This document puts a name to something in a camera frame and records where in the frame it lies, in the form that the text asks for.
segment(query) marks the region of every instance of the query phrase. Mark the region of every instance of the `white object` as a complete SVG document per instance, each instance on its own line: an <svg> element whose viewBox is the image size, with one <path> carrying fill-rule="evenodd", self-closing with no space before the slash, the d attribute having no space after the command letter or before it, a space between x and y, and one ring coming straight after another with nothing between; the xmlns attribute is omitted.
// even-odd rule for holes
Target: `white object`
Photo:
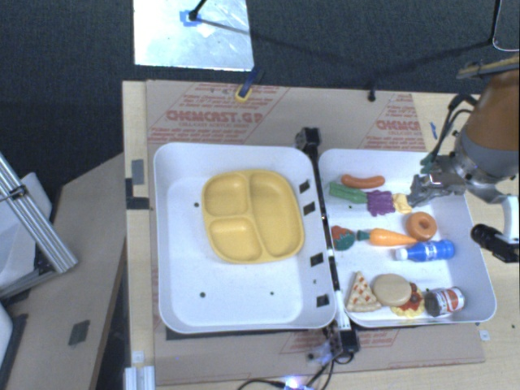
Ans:
<svg viewBox="0 0 520 390"><path fill-rule="evenodd" d="M482 341L490 341L491 340L491 336L489 335L489 331L487 331L485 329L481 329L479 331L479 335L480 335L480 340L482 340Z"/></svg>
<svg viewBox="0 0 520 390"><path fill-rule="evenodd" d="M331 197L328 185L339 182L344 173L366 178L385 177L379 191L410 193L413 175L420 169L424 153L330 149L319 159L329 225L339 225L354 232L372 228L386 228L406 233L407 215L398 212L372 217L366 204L350 204L344 199ZM417 318L400 318L388 307L374 312L349 313L355 323L363 327L402 327L438 323L476 323L489 320L496 310L496 298L488 270L479 246L471 240L474 226L463 196L438 197L426 206L414 208L430 214L437 223L432 240L451 240L456 253L449 260L416 263L394 258L395 247L373 246L368 241L356 241L348 251L336 252L336 266L344 295L349 292L356 271L362 271L371 284L377 275L393 273L418 285L424 293L427 288L459 287L466 297L463 310L445 317L432 318L426 313Z"/></svg>
<svg viewBox="0 0 520 390"><path fill-rule="evenodd" d="M408 258L408 250L407 249L397 249L396 250L396 260L406 260Z"/></svg>
<svg viewBox="0 0 520 390"><path fill-rule="evenodd" d="M6 356L7 346L9 345L9 339L11 338L12 332L13 322L0 304L0 366Z"/></svg>
<svg viewBox="0 0 520 390"><path fill-rule="evenodd" d="M155 390L155 369L153 366L124 369L125 390Z"/></svg>
<svg viewBox="0 0 520 390"><path fill-rule="evenodd" d="M504 234L503 238L506 242L511 244L518 244L518 231L520 225L518 223L518 197L508 196L502 202L502 209L504 210Z"/></svg>
<svg viewBox="0 0 520 390"><path fill-rule="evenodd" d="M234 264L210 246L202 187L228 171L264 169L291 185L303 215L305 243L278 262ZM310 160L290 147L171 143L154 156L159 312L181 333L309 329L328 325L336 297ZM310 188L300 193L300 185ZM310 259L321 258L318 264Z"/></svg>
<svg viewBox="0 0 520 390"><path fill-rule="evenodd" d="M139 364L140 362L145 362L145 352L132 351L132 364Z"/></svg>
<svg viewBox="0 0 520 390"><path fill-rule="evenodd" d="M22 179L32 199L46 218L52 205L35 173ZM0 202L0 288L5 288L34 270L36 241L6 201Z"/></svg>

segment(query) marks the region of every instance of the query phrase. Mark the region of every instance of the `dark carpet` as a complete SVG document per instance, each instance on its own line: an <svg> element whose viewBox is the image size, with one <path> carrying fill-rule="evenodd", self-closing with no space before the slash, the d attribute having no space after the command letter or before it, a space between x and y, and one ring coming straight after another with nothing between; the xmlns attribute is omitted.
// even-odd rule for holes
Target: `dark carpet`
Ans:
<svg viewBox="0 0 520 390"><path fill-rule="evenodd" d="M487 43L495 0L246 2L266 85L479 93L457 70L509 56ZM518 2L503 1L497 25L509 48ZM0 151L51 197L122 152L123 80L245 78L135 66L132 0L0 0L0 12Z"/></svg>

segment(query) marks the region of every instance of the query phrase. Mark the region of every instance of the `toy donut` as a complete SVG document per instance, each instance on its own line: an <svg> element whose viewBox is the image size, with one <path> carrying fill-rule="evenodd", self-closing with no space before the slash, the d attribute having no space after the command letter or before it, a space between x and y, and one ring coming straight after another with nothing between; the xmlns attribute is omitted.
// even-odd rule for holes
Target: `toy donut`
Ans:
<svg viewBox="0 0 520 390"><path fill-rule="evenodd" d="M428 241L436 234L437 223L426 212L415 212L406 220L406 231L419 241Z"/></svg>

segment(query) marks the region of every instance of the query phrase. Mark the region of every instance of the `toy cookie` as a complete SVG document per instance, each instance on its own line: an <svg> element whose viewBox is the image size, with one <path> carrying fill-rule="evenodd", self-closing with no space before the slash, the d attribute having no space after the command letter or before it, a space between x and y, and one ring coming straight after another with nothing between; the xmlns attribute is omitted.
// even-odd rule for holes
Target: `toy cookie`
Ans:
<svg viewBox="0 0 520 390"><path fill-rule="evenodd" d="M401 306L412 296L412 287L399 275L379 275L374 281L374 294L382 305Z"/></svg>

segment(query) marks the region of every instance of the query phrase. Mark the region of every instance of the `cardboard sheet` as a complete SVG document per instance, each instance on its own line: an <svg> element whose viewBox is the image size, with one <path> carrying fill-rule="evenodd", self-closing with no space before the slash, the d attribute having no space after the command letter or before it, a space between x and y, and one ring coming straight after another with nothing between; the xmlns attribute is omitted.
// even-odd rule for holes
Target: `cardboard sheet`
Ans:
<svg viewBox="0 0 520 390"><path fill-rule="evenodd" d="M235 84L182 81L147 83L150 203L154 203L151 159L160 145L171 141L292 145L301 128L318 127L321 152L330 148L426 150L408 93L378 92L377 99L369 102L359 91L255 86L249 101L241 104L234 100L236 88ZM307 355L325 341L321 331L183 336L167 330L158 314L153 211L150 223L157 385L312 375L319 369ZM337 371L484 361L474 324L363 330L359 339L361 351Z"/></svg>

